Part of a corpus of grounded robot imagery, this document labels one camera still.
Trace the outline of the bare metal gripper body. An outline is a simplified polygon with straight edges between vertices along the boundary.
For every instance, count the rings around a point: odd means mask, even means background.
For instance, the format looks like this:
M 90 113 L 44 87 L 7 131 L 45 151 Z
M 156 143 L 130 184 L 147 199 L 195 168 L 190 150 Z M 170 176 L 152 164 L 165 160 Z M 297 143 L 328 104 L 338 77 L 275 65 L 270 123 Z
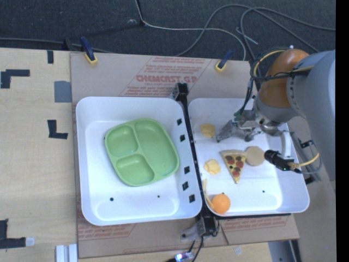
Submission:
M 284 124 L 268 118 L 258 110 L 238 110 L 236 112 L 236 122 L 238 128 L 246 133 L 264 132 L 275 136 L 280 130 L 279 127 Z

